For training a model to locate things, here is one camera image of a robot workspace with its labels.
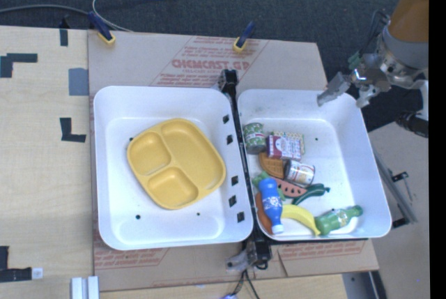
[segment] black tape marking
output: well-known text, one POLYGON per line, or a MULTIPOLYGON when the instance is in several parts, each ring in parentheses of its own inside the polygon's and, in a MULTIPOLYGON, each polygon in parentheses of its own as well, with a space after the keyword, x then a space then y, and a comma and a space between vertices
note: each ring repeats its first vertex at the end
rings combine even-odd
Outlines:
POLYGON ((59 34, 61 37, 61 46, 68 46, 68 30, 59 29, 59 34))
POLYGON ((0 78, 11 78, 13 76, 14 62, 36 63, 37 58, 37 54, 6 54, 6 56, 0 56, 0 78))
POLYGON ((8 248, 9 246, 0 246, 0 270, 8 268, 8 248))
POLYGON ((79 143, 85 143, 86 135, 72 135, 71 134, 71 118, 60 118, 62 128, 63 141, 76 141, 79 143))
POLYGON ((12 62, 37 62, 37 54, 6 54, 6 57, 12 62))
POLYGON ((21 282, 33 279, 33 268, 0 270, 0 282, 21 282))
POLYGON ((69 69, 68 90, 70 95, 89 95, 89 71, 85 68, 69 69))
POLYGON ((0 56, 0 77, 10 79, 13 76, 13 63, 6 56, 0 56))

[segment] yellow divided plate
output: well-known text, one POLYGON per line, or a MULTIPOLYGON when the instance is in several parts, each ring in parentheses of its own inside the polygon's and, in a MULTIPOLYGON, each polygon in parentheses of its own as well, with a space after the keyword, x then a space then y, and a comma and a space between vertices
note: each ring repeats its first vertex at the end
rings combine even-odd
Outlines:
POLYGON ((183 118, 158 123, 133 138, 127 159, 152 200, 170 210, 203 199, 226 177, 215 147, 193 122, 183 118))

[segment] toy food package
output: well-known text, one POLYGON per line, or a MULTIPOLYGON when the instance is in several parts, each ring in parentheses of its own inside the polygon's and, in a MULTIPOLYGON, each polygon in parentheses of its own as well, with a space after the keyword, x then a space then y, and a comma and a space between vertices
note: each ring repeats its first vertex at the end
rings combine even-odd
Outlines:
POLYGON ((266 153, 269 158, 295 159, 300 161, 300 140, 269 135, 266 141, 266 153))
POLYGON ((305 143, 304 143, 304 135, 302 133, 295 132, 282 132, 280 130, 274 130, 271 132, 271 135, 276 135, 278 137, 286 137, 291 140, 297 139, 300 141, 300 154, 305 154, 305 143))

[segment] green bottle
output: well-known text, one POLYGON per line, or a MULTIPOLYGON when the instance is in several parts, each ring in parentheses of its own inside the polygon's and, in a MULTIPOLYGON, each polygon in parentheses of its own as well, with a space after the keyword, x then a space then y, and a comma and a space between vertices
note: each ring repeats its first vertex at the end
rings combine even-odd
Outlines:
POLYGON ((347 226, 352 217, 362 215, 362 207, 359 205, 349 208, 332 209, 330 212, 325 213, 322 216, 314 218, 316 227, 321 232, 321 235, 329 234, 330 231, 340 229, 347 226))

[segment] blue bottle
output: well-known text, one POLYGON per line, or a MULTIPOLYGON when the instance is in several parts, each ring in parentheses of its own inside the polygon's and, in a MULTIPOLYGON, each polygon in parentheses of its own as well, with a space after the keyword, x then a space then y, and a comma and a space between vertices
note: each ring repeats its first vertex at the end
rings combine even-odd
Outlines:
POLYGON ((282 215, 282 199, 277 191, 277 183, 273 178, 264 178, 257 185, 262 194, 263 211, 269 217, 272 224, 272 233, 279 234, 284 231, 284 225, 280 222, 282 215))

